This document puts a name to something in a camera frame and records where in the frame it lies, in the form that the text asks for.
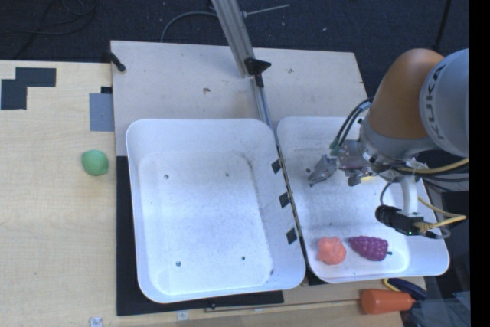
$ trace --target white tray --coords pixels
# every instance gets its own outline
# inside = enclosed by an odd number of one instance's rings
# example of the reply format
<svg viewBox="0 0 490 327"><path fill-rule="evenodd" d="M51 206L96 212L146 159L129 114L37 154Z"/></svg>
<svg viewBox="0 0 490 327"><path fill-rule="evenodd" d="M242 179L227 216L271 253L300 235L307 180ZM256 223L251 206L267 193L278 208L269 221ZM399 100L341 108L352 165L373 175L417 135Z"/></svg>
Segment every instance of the white tray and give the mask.
<svg viewBox="0 0 490 327"><path fill-rule="evenodd" d="M138 281L155 302L291 289L305 260L272 130L256 119L141 119L126 144Z"/></svg>
<svg viewBox="0 0 490 327"><path fill-rule="evenodd" d="M376 220L374 212L386 185L382 178L374 177L350 187L345 173L338 169L327 180L309 186L307 170L312 171L319 159L329 153L328 145L344 120L340 117L288 117L278 125L278 140L312 272L329 283L443 274L449 266L444 240L406 236ZM355 124L348 139L357 137L358 124ZM417 183L417 191L428 201L421 181ZM399 185L387 189L384 203L403 207ZM419 206L425 221L436 220L432 210L422 204ZM360 235L386 239L392 254L381 262L364 259L348 245L349 237ZM323 236L343 240L347 248L344 262L329 266L318 260L317 242Z"/></svg>

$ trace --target green ball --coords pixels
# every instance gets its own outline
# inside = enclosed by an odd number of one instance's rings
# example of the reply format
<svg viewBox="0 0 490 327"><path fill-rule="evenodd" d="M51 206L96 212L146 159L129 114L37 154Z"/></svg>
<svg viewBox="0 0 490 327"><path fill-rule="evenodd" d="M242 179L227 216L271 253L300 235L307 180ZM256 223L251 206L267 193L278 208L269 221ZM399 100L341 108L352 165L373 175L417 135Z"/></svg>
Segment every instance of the green ball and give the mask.
<svg viewBox="0 0 490 327"><path fill-rule="evenodd" d="M82 154L82 165L89 175L105 175L109 170L109 159L100 150L89 150Z"/></svg>

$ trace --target orange bottle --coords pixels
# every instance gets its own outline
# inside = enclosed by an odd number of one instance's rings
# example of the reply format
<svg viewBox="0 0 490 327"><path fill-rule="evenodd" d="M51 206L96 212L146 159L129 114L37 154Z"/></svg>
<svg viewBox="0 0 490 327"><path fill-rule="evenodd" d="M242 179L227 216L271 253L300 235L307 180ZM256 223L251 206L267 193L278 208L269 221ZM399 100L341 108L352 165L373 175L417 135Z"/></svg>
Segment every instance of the orange bottle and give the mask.
<svg viewBox="0 0 490 327"><path fill-rule="evenodd" d="M406 292L385 289L366 289L361 294L362 309L370 314L407 311L415 299Z"/></svg>

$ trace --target wooden table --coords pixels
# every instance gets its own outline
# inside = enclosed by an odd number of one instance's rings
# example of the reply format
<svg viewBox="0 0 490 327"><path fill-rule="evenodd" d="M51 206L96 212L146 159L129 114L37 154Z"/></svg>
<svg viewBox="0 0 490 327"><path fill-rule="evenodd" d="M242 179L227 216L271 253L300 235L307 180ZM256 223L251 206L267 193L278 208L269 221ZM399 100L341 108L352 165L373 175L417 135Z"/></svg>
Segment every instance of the wooden table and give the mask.
<svg viewBox="0 0 490 327"><path fill-rule="evenodd" d="M344 72L354 73L362 94L354 55L326 56L332 69L335 59L347 60ZM115 67L0 61L0 79L15 79L16 67L55 68L56 86L28 87L27 109L0 110L3 325L87 326L94 317L112 327L403 325L399 313L362 311L361 291L382 288L380 280L304 283L285 291L285 302L274 306L117 316L116 142L114 132L90 130L89 98L113 85ZM107 154L106 175L93 177L83 170L81 154L89 149Z"/></svg>

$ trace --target purple grapes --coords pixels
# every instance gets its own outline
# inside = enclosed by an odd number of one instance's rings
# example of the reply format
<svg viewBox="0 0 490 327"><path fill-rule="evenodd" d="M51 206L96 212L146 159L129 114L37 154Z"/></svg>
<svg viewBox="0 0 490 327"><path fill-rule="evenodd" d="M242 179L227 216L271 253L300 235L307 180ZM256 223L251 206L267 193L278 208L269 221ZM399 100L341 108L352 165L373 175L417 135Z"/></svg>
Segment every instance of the purple grapes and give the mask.
<svg viewBox="0 0 490 327"><path fill-rule="evenodd" d="M354 251L368 260L379 262L388 252L388 242L379 237L356 236L350 237L349 243Z"/></svg>

